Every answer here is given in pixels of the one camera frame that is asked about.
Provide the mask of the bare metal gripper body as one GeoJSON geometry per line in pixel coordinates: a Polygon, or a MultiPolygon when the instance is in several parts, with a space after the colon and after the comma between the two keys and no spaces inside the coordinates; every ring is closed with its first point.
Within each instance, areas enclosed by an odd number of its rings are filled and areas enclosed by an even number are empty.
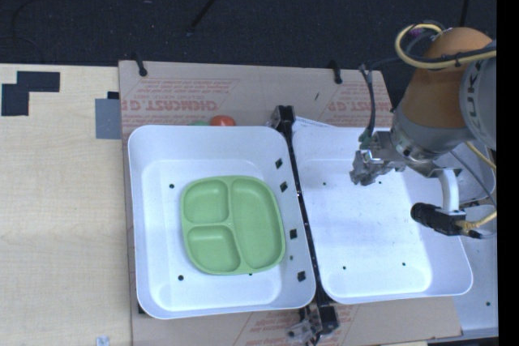
{"type": "Polygon", "coordinates": [[[410,168],[421,175],[438,175],[442,167],[435,161],[440,155],[420,147],[404,133],[376,131],[367,150],[367,163],[388,163],[391,170],[410,168]]]}

